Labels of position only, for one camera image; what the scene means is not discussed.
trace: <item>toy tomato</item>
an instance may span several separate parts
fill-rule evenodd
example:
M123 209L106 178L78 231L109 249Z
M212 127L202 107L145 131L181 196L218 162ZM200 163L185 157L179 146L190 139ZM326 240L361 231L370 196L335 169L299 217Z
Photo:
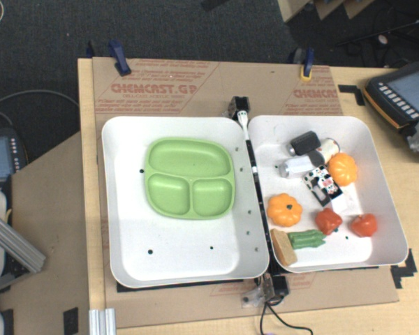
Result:
M333 210L326 207L323 211L318 212L315 223L318 229L328 236L343 223L343 220Z
M268 202L267 215L274 223L290 227L300 222L302 206L292 196L281 193L272 196Z
M335 154L329 161L328 171L338 186L347 186L357 179L357 165L346 153Z
M371 237L377 231L377 220L373 214L359 215L351 222L352 231L359 237Z

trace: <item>blue clamp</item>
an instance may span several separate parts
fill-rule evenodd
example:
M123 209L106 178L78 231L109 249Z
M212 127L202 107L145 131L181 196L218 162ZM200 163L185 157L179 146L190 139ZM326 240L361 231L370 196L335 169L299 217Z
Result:
M315 52L314 49L309 47L306 51L306 59L304 65L301 67L301 79L308 82L312 79L312 66L314 65Z
M109 41L109 52L110 56L114 57L117 60L117 63L115 64L116 69L119 72L119 75L130 75L132 70L127 64L126 57L124 56L123 46L122 44L116 40L110 40Z

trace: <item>orange pumpkin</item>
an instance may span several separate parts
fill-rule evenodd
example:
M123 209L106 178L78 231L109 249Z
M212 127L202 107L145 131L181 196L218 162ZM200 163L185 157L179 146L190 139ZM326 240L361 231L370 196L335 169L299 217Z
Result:
M328 171L338 186L347 186L357 179L357 165L352 156L337 153L329 161Z
M267 215L277 225L290 227L300 222L302 206L287 193L272 196L268 202Z

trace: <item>wooden table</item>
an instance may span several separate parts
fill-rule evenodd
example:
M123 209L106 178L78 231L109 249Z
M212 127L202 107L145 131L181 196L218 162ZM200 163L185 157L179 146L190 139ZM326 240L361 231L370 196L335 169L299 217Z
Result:
M337 86L348 84L363 87L369 78L387 72L388 70L380 68L331 68ZM106 306L91 59L78 61L78 75L89 305L90 309L104 309ZM310 327L315 334L419 334L419 154L411 151L402 137L396 134L370 107L359 107L353 95L337 92L343 113L361 119L372 132L376 150L418 271L414 277L402 280L403 288L398 290L400 301L397 303L286 313L283 314L283 318L290 324ZM284 329L273 315L265 316L264 327L265 332L274 334L304 333ZM259 318L254 316L118 330L118 334L151 335L258 333Z

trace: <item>green plate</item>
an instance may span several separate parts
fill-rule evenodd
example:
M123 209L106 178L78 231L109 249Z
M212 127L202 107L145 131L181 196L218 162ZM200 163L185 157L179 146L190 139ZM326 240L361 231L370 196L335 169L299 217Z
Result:
M164 216L222 217L235 198L233 161L215 142L163 138L147 150L145 188L149 204Z

